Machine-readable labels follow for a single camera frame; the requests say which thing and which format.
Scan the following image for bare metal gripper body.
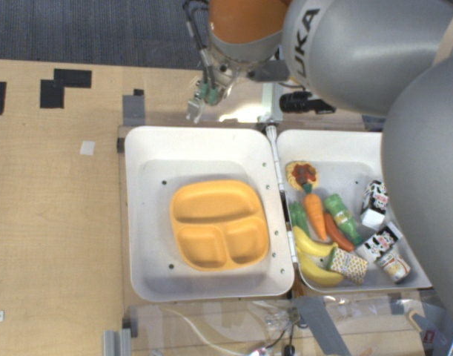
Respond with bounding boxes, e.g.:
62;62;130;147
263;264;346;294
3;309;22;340
200;56;251;105

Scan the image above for orange divided plate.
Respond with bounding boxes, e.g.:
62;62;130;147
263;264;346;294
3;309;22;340
169;179;270;273

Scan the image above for yellow patterned carton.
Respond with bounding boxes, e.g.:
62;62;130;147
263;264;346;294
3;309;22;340
327;246;369;286

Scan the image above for green vegetable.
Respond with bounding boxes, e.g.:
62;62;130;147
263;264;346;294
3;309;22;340
288;200;311;237

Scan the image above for orange carrot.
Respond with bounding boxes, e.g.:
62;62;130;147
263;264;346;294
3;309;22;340
301;182;329;243

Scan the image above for black cylinder on white bracket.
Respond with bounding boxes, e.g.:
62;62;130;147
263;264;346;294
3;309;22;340
278;81;337;116

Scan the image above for yellow banana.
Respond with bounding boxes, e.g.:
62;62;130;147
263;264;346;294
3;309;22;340
297;249;345;288
292;225;339;260

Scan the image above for small white and orange can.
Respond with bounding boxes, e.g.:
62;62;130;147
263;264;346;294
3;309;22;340
375;248;412;285

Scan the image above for white plastic tray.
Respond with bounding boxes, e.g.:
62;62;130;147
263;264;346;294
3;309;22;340
123;125;296;304
276;128;434;294

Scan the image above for yellow pasta with red sauce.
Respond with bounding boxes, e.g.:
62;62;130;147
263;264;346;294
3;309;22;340
285;160;320;192

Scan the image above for red sausage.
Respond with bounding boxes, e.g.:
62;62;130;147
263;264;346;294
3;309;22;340
323;211;355;253

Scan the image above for cow print milk carton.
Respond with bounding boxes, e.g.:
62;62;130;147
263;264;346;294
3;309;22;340
360;179;391;232
354;221;404;262

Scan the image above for green bottle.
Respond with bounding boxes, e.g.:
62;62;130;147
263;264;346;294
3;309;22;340
323;193;365;247

